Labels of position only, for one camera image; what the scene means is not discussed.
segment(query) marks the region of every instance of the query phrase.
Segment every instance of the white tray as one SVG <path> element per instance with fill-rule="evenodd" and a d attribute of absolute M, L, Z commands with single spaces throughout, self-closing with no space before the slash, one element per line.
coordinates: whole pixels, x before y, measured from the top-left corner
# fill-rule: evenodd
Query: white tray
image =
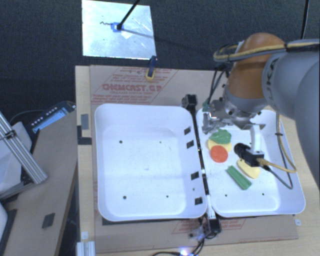
<path fill-rule="evenodd" d="M 98 208 L 105 219 L 187 219 L 205 213 L 197 141 L 186 109 L 103 104 L 95 111 L 95 132 Z"/>
<path fill-rule="evenodd" d="M 252 185 L 247 190 L 242 190 L 226 172 L 226 169 L 231 165 L 239 170 L 237 167 L 239 157 L 234 153 L 233 147 L 237 143 L 250 145 L 251 136 L 249 130 L 240 130 L 235 125 L 223 127 L 222 129 L 231 133 L 232 151 L 229 152 L 226 162 L 216 163 L 211 159 L 207 146 L 207 141 L 211 134 L 205 135 L 201 129 L 203 124 L 203 112 L 201 110 L 198 111 L 196 120 L 199 126 L 199 137 L 211 204 L 216 213 L 223 217 L 231 218 L 298 214 L 304 210 L 306 201 L 297 173 L 290 174 L 293 183 L 292 190 L 286 188 L 270 172 L 263 169 L 261 169 L 257 179 L 247 177 L 252 182 Z M 275 135 L 276 114 L 270 110 L 263 110 L 261 115 L 257 115 L 252 119 L 252 122 L 266 124 L 261 130 L 261 150 L 264 152 L 264 158 L 272 163 L 284 166 L 277 136 Z M 284 147 L 292 160 L 283 127 L 281 132 L 284 134 L 282 136 Z M 287 184 L 290 184 L 286 172 L 273 167 L 272 170 Z"/>

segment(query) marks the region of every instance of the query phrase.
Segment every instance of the metal rod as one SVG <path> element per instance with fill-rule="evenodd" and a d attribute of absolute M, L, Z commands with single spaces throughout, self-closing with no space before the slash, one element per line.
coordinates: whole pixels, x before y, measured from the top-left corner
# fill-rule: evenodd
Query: metal rod
<path fill-rule="evenodd" d="M 118 24 L 116 25 L 116 29 L 117 30 L 121 30 L 122 29 L 122 26 L 123 24 L 125 23 L 126 19 L 129 17 L 129 15 L 132 13 L 132 11 L 135 9 L 135 7 L 137 6 L 137 4 L 140 2 L 140 0 L 136 0 L 134 2 L 134 4 L 131 6 L 130 10 L 127 12 L 127 14 L 124 16 L 123 20 Z"/>
<path fill-rule="evenodd" d="M 14 185 L 13 187 L 9 188 L 7 191 L 0 194 L 0 200 L 5 200 L 11 196 L 14 196 L 15 194 L 20 193 L 21 191 L 25 190 L 26 188 L 29 188 L 32 185 L 35 185 L 35 184 L 29 183 L 24 185 L 23 182 L 20 182 L 17 185 Z"/>
<path fill-rule="evenodd" d="M 3 136 L 3 137 L 0 137 L 0 141 L 6 139 L 6 138 L 8 138 L 8 137 L 13 137 L 13 136 L 14 136 L 14 135 L 13 135 L 12 133 L 9 133 L 9 134 L 7 134 L 7 135 L 5 135 L 5 136 Z"/>
<path fill-rule="evenodd" d="M 10 132 L 12 127 L 0 111 L 0 136 L 6 137 Z M 48 177 L 17 135 L 4 139 L 4 142 L 35 184 L 43 182 Z"/>

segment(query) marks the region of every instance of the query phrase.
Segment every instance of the yellow clip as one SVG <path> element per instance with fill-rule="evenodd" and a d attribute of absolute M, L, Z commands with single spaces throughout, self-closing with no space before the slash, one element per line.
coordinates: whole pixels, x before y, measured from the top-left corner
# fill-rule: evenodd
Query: yellow clip
<path fill-rule="evenodd" d="M 148 76 L 149 70 L 150 70 L 150 68 L 148 68 L 148 69 L 146 70 L 145 79 L 147 79 L 148 81 L 151 81 L 151 80 L 154 79 L 154 77 L 155 77 L 155 70 L 153 70 L 152 76 Z"/>

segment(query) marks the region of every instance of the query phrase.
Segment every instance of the black clip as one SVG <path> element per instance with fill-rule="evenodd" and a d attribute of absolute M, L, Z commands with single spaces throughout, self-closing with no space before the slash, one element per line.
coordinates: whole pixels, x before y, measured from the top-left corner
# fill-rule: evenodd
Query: black clip
<path fill-rule="evenodd" d="M 13 138 L 14 136 L 17 136 L 17 133 L 16 133 L 15 130 L 11 130 L 11 131 L 7 132 L 7 133 L 4 135 L 4 137 L 1 137 L 1 138 L 0 138 L 0 141 L 1 141 L 1 140 L 4 140 L 5 138 L 7 138 L 7 139 L 9 140 L 9 139 Z"/>

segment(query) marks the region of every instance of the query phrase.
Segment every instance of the cardboard sheet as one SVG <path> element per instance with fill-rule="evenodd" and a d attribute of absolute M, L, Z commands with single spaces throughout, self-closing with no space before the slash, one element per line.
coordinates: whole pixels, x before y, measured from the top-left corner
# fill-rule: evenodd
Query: cardboard sheet
<path fill-rule="evenodd" d="M 198 105 L 208 97 L 213 71 L 156 69 L 152 81 L 142 67 L 91 66 L 91 127 L 94 184 L 95 248 L 97 253 L 191 247 L 197 240 L 189 234 L 199 227 L 198 219 L 109 222 L 97 207 L 97 163 L 95 145 L 96 108 L 103 103 L 179 106 L 186 94 L 196 94 Z M 215 98 L 222 89 L 215 92 Z M 297 239 L 292 215 L 228 218 L 221 220 L 222 232 L 206 245 L 251 243 Z"/>

